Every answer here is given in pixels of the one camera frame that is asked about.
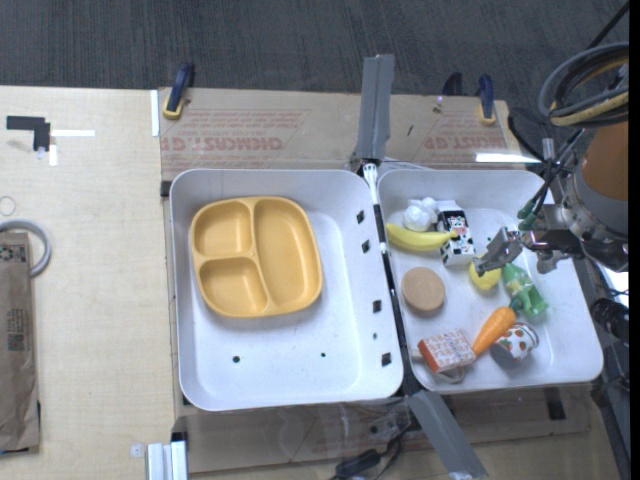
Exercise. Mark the white can with strawberry print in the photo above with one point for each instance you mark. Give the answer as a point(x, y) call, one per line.
point(517, 343)

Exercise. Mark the white lumpy ball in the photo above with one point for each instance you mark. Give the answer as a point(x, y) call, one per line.
point(417, 216)

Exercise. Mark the white plastic tray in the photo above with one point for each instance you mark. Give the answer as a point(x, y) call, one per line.
point(280, 363)
point(565, 338)

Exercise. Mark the round tan biscuit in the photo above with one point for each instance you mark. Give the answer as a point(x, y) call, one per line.
point(423, 289)

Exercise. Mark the yellow banana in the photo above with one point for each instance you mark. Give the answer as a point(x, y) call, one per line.
point(415, 240)

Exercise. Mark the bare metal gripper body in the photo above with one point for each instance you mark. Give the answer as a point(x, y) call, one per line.
point(600, 255)

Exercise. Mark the black cylinder on white bracket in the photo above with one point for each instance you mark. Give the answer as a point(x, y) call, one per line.
point(610, 315)

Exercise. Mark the green bottle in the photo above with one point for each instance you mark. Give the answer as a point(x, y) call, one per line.
point(525, 290)

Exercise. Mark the yellow lemon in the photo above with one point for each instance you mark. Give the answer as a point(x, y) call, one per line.
point(486, 280)

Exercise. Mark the orange and white packet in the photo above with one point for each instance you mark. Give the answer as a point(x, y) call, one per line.
point(445, 350)

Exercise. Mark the brown paper bag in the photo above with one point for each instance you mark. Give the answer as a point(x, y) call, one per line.
point(17, 348)

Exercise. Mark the yellow divided plate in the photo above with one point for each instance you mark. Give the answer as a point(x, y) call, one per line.
point(285, 248)

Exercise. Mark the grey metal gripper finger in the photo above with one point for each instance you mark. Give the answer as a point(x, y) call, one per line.
point(550, 262)
point(502, 253)

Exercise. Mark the black and white milk carton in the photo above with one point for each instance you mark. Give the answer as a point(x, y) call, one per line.
point(457, 245)

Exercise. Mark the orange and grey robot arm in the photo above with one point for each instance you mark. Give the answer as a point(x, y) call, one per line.
point(607, 168)

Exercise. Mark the brown cardboard board red print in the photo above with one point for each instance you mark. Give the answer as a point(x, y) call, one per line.
point(250, 133)

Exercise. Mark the orange carrot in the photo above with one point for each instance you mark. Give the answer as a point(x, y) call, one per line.
point(492, 330)

